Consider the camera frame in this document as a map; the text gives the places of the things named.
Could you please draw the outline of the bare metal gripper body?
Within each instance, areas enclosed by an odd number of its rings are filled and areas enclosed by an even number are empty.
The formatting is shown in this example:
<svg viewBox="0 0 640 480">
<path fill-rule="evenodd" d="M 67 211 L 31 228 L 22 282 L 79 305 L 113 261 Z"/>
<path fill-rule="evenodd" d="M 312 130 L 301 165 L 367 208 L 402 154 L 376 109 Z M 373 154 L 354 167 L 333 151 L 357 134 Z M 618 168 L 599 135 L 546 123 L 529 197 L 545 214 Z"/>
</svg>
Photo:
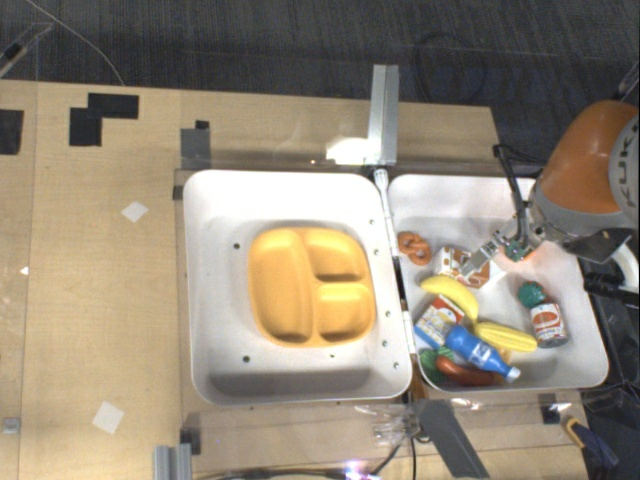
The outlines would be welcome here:
<svg viewBox="0 0 640 480">
<path fill-rule="evenodd" d="M 522 224 L 517 216 L 512 216 L 501 224 L 494 232 L 494 237 L 499 244 L 511 248 L 536 249 L 543 242 L 543 239 L 531 228 L 530 223 Z"/>
</svg>

